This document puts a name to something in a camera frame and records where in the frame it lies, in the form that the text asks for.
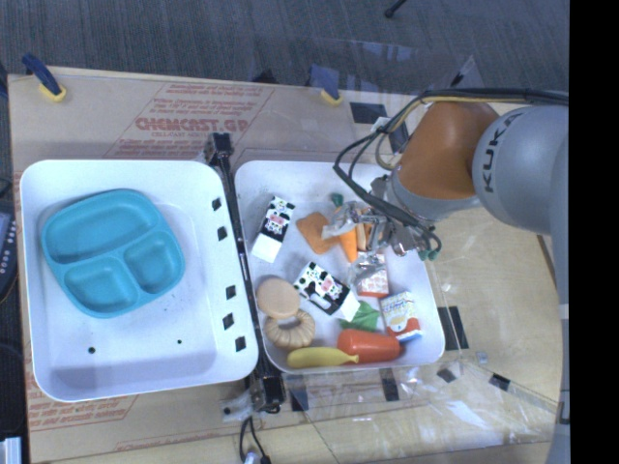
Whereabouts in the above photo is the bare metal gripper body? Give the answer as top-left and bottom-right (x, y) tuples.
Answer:
(369, 176), (429, 259)

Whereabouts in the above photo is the small orange carrot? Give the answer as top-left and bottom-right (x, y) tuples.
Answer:
(330, 192), (374, 264)

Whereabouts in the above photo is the orange flat biscuit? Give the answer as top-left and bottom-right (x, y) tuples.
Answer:
(295, 211), (341, 255)

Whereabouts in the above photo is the orange and white carton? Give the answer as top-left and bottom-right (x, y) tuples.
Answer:
(351, 253), (391, 299)

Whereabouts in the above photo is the white plastic tray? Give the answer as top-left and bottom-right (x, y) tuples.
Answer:
(18, 159), (260, 403)
(233, 159), (446, 374)

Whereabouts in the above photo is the white blue and red carton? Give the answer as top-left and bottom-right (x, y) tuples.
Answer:
(378, 290), (424, 343)

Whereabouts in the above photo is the cow print milk carton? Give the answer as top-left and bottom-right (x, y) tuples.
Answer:
(292, 260), (361, 322)
(251, 195), (296, 264)

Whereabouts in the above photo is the tan round biscuit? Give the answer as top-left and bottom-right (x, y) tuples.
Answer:
(255, 276), (302, 320)

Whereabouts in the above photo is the large orange carrot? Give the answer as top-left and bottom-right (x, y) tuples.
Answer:
(336, 300), (406, 364)

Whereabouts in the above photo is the tan doughnut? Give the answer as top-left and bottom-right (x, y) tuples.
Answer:
(263, 308), (317, 350)

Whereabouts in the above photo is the yellow banana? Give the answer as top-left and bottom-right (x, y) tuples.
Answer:
(286, 346), (361, 370)

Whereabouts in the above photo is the blue divided plate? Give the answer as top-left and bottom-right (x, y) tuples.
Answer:
(40, 188), (187, 319)

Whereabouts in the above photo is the brown cardboard board red print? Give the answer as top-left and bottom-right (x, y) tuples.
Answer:
(7, 65), (439, 464)

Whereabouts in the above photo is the black block with thin wires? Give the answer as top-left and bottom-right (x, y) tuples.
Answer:
(247, 373), (287, 413)
(204, 131), (235, 164)

